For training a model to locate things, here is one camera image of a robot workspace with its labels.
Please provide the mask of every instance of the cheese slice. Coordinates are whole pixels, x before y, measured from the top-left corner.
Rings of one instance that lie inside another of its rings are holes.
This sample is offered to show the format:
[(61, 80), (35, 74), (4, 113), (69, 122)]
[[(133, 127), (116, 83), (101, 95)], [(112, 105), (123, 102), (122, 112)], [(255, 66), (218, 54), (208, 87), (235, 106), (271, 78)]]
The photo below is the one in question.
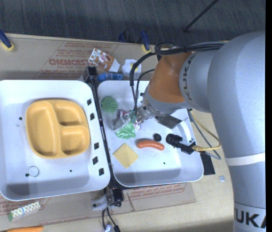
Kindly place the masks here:
[(133, 151), (133, 149), (126, 143), (122, 144), (122, 146), (117, 149), (113, 155), (124, 168), (129, 168), (131, 164), (133, 164), (139, 158), (136, 152)]

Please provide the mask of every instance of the yellow cable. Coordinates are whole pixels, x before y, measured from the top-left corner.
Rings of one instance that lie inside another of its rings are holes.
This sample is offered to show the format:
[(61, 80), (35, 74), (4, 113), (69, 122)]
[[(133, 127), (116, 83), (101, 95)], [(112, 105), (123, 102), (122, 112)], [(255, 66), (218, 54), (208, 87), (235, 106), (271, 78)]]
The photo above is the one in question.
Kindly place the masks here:
[(218, 137), (216, 137), (212, 132), (210, 132), (208, 129), (206, 129), (205, 126), (203, 124), (201, 124), (200, 121), (195, 117), (195, 115), (193, 114), (192, 111), (190, 111), (190, 114), (192, 115), (192, 117), (196, 121), (196, 123), (201, 126), (201, 128), (203, 128), (207, 133), (209, 133), (212, 137), (214, 137), (218, 141), (218, 146), (216, 146), (216, 147), (201, 147), (199, 145), (194, 145), (194, 146), (192, 146), (192, 149), (194, 149), (196, 151), (202, 151), (202, 150), (214, 150), (214, 149), (220, 148), (221, 143), (220, 143)]

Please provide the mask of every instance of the black stand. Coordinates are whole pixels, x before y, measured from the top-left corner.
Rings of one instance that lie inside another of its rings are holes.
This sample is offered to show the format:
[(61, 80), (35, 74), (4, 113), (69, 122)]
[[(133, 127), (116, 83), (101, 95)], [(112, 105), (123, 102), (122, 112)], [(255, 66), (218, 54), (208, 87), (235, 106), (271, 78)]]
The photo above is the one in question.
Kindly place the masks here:
[(188, 24), (185, 28), (183, 28), (183, 31), (186, 32), (200, 17), (203, 16), (204, 13), (206, 13), (214, 4), (216, 4), (218, 0), (214, 0), (207, 6), (190, 24)]

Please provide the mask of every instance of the cardboard sheet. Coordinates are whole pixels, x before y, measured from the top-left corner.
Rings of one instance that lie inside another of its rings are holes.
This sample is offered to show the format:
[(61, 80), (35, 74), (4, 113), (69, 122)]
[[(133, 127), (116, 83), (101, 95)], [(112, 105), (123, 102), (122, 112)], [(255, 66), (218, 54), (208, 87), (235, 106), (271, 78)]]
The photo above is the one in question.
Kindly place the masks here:
[[(77, 80), (81, 77), (86, 67), (89, 66), (88, 59), (94, 47), (110, 54), (120, 64), (123, 64), (126, 58), (138, 59), (144, 54), (141, 45), (137, 44), (14, 34), (7, 34), (7, 36), (15, 47), (12, 52), (7, 52), (0, 46), (0, 80)], [(156, 64), (156, 58), (149, 58), (143, 63), (142, 71), (154, 68)], [(0, 231), (10, 228), (56, 224), (100, 217), (101, 211), (92, 211), (91, 200), (102, 195), (103, 191), (101, 190), (12, 202), (0, 194)], [(129, 189), (124, 191), (124, 195), (125, 200), (122, 202), (122, 206), (113, 209), (113, 214), (196, 202), (190, 183)], [(41, 205), (37, 213), (13, 223), (8, 221), (8, 214), (11, 210), (36, 201), (39, 201)]]

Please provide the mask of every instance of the black cable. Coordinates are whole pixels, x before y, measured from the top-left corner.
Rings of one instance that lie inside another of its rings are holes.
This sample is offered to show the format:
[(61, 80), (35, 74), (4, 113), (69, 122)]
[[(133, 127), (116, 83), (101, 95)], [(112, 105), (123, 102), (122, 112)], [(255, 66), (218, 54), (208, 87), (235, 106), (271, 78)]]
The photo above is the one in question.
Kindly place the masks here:
[(175, 55), (175, 54), (180, 54), (184, 52), (218, 50), (224, 44), (225, 42), (208, 42), (208, 43), (199, 43), (199, 44), (174, 48), (175, 44), (162, 42), (155, 45), (155, 53), (161, 56), (169, 56), (169, 55)]
[(145, 75), (145, 74), (148, 74), (149, 72), (152, 72), (154, 71), (155, 69), (151, 69), (151, 70), (148, 70), (146, 72), (143, 72), (139, 78), (138, 78), (138, 81), (137, 81), (137, 86), (136, 86), (136, 94), (135, 94), (135, 106), (134, 106), (134, 111), (135, 111), (135, 116), (137, 116), (137, 112), (138, 112), (138, 107), (137, 107), (137, 99), (138, 99), (138, 93), (139, 93), (139, 83), (140, 83), (140, 79)]
[(135, 62), (132, 65), (132, 68), (131, 68), (130, 73), (129, 73), (129, 85), (131, 86), (131, 91), (132, 91), (132, 95), (133, 95), (134, 102), (135, 102), (135, 106), (134, 106), (134, 111), (135, 112), (137, 111), (137, 97), (136, 97), (135, 90), (134, 90), (134, 74), (135, 74), (135, 70), (144, 60), (146, 60), (148, 57), (153, 56), (153, 55), (156, 55), (156, 54), (152, 53), (152, 52), (149, 52), (149, 53), (143, 55), (137, 62)]
[(106, 209), (104, 209), (104, 210), (102, 211), (102, 214), (101, 214), (101, 217), (102, 217), (102, 226), (103, 226), (103, 229), (104, 229), (104, 230), (106, 230), (106, 225), (105, 225), (105, 221), (104, 221), (105, 211), (106, 211)]
[(108, 213), (108, 216), (109, 216), (110, 220), (112, 221), (112, 223), (116, 226), (115, 222), (113, 221), (112, 217), (110, 216), (110, 212), (109, 212), (108, 207), (107, 207), (107, 213)]
[(219, 0), (213, 0), (192, 22), (190, 22), (185, 28), (183, 28), (183, 32), (186, 32), (200, 17), (202, 17), (216, 2)]

